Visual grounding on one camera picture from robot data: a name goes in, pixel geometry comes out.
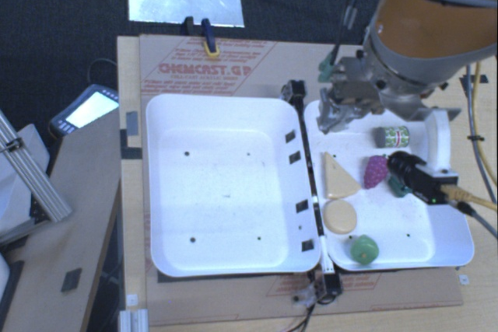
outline yellow circular object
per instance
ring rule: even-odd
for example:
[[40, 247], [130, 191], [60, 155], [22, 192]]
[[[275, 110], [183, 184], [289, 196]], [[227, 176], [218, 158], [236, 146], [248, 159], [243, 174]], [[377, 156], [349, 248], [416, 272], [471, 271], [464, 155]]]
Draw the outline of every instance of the yellow circular object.
[[346, 201], [329, 201], [323, 210], [324, 224], [336, 234], [348, 234], [356, 228], [355, 208]]

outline handheld device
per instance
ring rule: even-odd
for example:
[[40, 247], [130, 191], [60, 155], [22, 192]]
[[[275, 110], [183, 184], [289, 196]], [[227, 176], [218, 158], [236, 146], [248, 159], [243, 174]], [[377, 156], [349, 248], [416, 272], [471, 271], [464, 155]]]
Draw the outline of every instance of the handheld device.
[[101, 85], [91, 85], [61, 113], [50, 121], [50, 132], [62, 137], [86, 126], [119, 106], [117, 92]]

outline white tray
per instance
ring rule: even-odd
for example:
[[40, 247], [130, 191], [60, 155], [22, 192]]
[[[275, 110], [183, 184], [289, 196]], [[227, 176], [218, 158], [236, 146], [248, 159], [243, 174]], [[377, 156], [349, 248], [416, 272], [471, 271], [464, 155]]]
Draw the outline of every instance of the white tray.
[[288, 103], [163, 94], [147, 106], [146, 130], [151, 252], [161, 272], [303, 272], [317, 264], [303, 143]]
[[[362, 187], [366, 163], [371, 156], [403, 150], [428, 159], [428, 134], [423, 122], [405, 122], [386, 111], [382, 115], [368, 115], [353, 121], [345, 131], [324, 135], [317, 127], [318, 104], [316, 101], [307, 106], [305, 120], [321, 208], [328, 201], [324, 195], [325, 152], [334, 155]], [[402, 125], [410, 132], [408, 147], [377, 148], [374, 128]], [[328, 254], [334, 263], [346, 270], [461, 266], [474, 255], [467, 220], [449, 205], [428, 206], [412, 194], [395, 197], [387, 181], [369, 190], [362, 189], [345, 201], [356, 210], [356, 228], [348, 235], [335, 234], [327, 229], [325, 232]], [[363, 234], [374, 239], [380, 249], [379, 257], [366, 266], [356, 263], [349, 255], [351, 243]]]

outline cheese wedge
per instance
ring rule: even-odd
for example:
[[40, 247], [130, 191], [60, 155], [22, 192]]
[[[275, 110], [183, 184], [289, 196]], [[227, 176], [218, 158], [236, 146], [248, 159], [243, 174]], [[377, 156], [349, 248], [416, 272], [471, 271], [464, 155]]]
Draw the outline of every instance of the cheese wedge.
[[325, 153], [325, 189], [328, 199], [339, 199], [357, 193], [361, 186], [328, 153]]

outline black carpet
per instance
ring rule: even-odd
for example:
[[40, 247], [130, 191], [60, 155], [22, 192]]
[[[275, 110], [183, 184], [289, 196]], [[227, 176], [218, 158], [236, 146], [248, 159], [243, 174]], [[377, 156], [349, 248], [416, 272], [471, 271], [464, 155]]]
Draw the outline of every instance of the black carpet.
[[[242, 0], [245, 28], [215, 28], [219, 37], [332, 43], [344, 0]], [[359, 43], [376, 0], [361, 0], [346, 43]], [[116, 58], [116, 37], [178, 34], [173, 24], [128, 21], [128, 0], [0, 0], [0, 109], [15, 128], [35, 123], [45, 143], [49, 120], [87, 86], [96, 58]], [[112, 65], [94, 82], [116, 87]]]

